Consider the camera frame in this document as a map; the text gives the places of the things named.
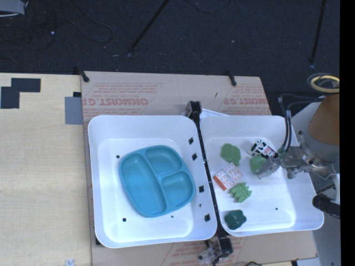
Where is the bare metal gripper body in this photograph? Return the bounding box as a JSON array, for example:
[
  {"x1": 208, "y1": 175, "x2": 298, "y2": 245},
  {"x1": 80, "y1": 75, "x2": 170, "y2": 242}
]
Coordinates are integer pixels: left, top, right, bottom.
[{"x1": 278, "y1": 147, "x2": 338, "y2": 180}]

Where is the black and white carton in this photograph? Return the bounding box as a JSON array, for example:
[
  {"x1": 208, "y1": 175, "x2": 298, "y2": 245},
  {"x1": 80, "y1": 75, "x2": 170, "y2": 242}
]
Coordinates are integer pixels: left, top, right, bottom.
[{"x1": 250, "y1": 138, "x2": 279, "y2": 160}]

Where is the light green ridged toy vegetable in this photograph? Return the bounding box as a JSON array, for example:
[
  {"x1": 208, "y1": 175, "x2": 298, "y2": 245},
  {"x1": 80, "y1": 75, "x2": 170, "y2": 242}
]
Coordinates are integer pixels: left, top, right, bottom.
[{"x1": 229, "y1": 182, "x2": 253, "y2": 204}]

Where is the orange and white packet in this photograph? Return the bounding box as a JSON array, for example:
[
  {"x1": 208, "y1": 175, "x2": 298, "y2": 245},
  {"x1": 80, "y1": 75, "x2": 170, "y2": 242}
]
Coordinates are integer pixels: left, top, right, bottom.
[{"x1": 212, "y1": 162, "x2": 244, "y2": 192}]

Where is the white plastic tray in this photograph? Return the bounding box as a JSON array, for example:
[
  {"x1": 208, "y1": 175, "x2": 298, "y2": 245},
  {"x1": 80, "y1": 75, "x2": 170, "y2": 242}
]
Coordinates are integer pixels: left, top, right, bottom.
[
  {"x1": 199, "y1": 115, "x2": 325, "y2": 238},
  {"x1": 88, "y1": 114, "x2": 218, "y2": 249}
]

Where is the green toy lettuce leaf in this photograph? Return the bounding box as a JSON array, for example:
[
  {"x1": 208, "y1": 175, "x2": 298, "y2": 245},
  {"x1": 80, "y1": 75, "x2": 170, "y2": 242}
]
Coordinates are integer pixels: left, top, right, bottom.
[{"x1": 220, "y1": 143, "x2": 242, "y2": 167}]

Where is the dark green toy broccoli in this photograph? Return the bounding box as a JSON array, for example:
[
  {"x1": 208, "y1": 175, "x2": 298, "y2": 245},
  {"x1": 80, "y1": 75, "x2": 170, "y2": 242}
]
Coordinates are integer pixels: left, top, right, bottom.
[{"x1": 224, "y1": 209, "x2": 247, "y2": 231}]

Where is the thin black and white rod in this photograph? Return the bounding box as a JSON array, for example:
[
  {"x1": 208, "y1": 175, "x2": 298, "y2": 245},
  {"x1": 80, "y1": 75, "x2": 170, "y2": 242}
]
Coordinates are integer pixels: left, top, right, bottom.
[{"x1": 191, "y1": 111, "x2": 227, "y2": 241}]

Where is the white paper sheet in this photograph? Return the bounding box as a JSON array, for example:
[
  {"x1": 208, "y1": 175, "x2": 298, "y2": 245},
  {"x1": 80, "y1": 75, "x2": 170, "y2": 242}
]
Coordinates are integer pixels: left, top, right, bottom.
[{"x1": 200, "y1": 108, "x2": 231, "y2": 119}]

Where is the blue divided plate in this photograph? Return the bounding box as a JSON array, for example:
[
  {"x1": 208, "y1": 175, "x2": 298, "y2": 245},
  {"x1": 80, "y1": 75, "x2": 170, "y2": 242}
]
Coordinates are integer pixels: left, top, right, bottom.
[{"x1": 118, "y1": 145, "x2": 196, "y2": 219}]

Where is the brown cardboard board red print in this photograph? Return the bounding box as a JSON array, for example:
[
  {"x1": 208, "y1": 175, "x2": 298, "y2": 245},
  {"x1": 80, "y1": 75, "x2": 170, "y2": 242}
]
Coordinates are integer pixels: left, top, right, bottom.
[{"x1": 80, "y1": 70, "x2": 318, "y2": 266}]

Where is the black cylinder on white bracket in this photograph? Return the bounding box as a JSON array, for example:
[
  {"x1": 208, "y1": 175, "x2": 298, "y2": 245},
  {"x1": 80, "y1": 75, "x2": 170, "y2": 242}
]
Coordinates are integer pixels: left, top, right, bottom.
[{"x1": 312, "y1": 176, "x2": 341, "y2": 219}]

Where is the black block with thin wires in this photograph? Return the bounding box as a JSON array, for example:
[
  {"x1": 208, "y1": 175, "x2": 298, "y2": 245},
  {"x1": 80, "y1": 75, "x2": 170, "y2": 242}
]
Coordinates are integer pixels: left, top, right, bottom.
[
  {"x1": 186, "y1": 100, "x2": 202, "y2": 119},
  {"x1": 217, "y1": 236, "x2": 234, "y2": 258}
]

